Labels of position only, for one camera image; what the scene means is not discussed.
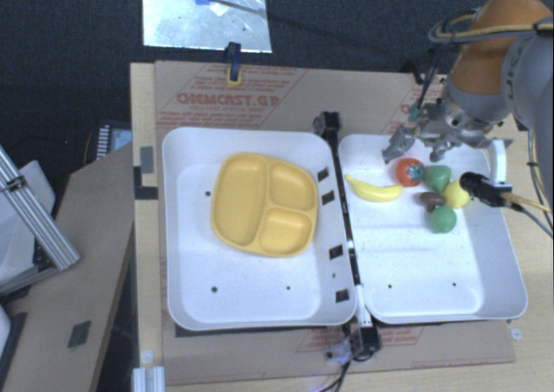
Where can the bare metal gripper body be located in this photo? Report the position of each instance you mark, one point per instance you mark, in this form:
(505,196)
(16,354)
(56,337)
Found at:
(454,130)

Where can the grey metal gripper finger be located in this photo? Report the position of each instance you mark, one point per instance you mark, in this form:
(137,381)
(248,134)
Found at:
(398,145)
(441,151)

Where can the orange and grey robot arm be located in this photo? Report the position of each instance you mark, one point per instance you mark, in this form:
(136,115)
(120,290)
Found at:
(489,66)

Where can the green pear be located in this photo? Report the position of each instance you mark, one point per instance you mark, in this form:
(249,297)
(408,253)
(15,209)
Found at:
(437,177)

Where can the red tomato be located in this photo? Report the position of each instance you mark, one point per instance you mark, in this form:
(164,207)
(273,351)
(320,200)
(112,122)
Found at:
(407,173)

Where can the yellow lemon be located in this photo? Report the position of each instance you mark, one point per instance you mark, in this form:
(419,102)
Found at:
(454,196)

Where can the brown mushroom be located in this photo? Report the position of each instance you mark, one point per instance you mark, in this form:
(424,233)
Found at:
(430,199)

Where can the yellow banana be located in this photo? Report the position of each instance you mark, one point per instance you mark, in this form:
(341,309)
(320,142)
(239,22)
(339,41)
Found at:
(376,193)

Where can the green round fruit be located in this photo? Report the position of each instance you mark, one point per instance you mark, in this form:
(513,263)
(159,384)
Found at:
(443,220)

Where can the thin black and white rod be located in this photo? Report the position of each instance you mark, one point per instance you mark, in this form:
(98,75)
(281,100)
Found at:
(348,230)

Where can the white plastic tray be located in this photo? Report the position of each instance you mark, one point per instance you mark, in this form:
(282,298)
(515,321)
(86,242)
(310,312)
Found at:
(242,286)
(411,260)

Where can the brown cardboard board red print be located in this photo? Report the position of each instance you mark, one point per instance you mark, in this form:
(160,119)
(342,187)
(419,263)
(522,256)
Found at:
(259,96)

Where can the yellow divided plate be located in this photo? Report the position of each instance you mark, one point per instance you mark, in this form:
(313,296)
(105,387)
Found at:
(242,204)

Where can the black cylinder on white bracket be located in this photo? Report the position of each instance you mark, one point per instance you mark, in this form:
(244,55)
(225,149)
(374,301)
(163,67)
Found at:
(480,188)

